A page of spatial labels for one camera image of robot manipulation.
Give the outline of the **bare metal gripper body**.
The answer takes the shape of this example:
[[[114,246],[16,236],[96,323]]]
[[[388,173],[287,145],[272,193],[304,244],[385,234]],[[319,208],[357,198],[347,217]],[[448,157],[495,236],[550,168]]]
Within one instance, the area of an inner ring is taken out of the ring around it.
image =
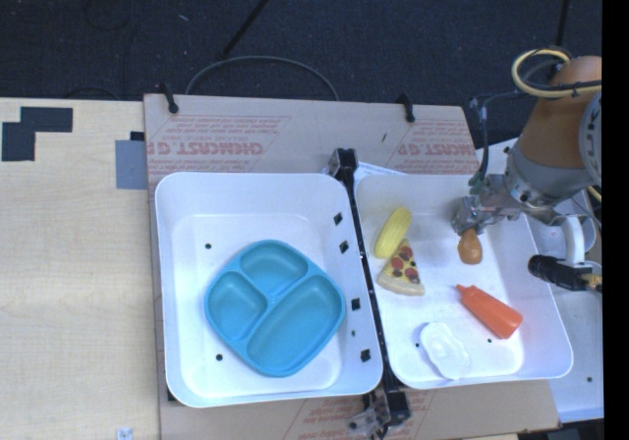
[[[558,202],[518,175],[490,174],[475,196],[475,212],[488,223],[517,220],[526,214],[547,226],[559,226],[561,215],[554,209]]]

